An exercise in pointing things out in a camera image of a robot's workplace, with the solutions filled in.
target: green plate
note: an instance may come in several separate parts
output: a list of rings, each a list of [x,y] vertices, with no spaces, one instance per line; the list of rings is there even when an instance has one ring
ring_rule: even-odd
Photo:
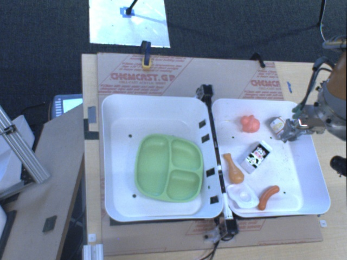
[[[140,143],[135,164],[138,190],[167,202],[188,202],[199,193],[203,176],[200,149],[170,135],[149,135]]]

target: table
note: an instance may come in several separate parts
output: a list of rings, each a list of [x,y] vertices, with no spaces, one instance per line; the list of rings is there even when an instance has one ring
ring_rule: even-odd
[[[303,98],[312,73],[311,63],[275,62],[279,81],[285,100],[300,102]],[[98,104],[97,56],[82,56],[82,85],[84,119],[88,118],[90,105]],[[309,103],[317,98],[311,94]],[[98,121],[89,124],[90,131],[98,131]],[[253,246],[246,248],[218,249],[214,259],[344,259],[347,248],[343,240],[347,237],[346,208],[346,179],[340,178],[329,166],[330,159],[335,155],[346,157],[346,143],[325,132],[323,135],[314,135],[313,141],[317,150],[318,159],[322,167],[324,178],[331,197],[329,211],[319,219],[326,222],[327,227],[322,228],[323,242]],[[86,205],[87,205],[87,233],[95,234],[96,240],[89,244],[102,242],[101,211],[100,211],[100,166],[99,144],[95,140],[85,141],[86,165]],[[144,253],[137,255],[107,256],[106,260],[126,259],[200,259],[208,253],[207,250],[177,251],[165,253]]]

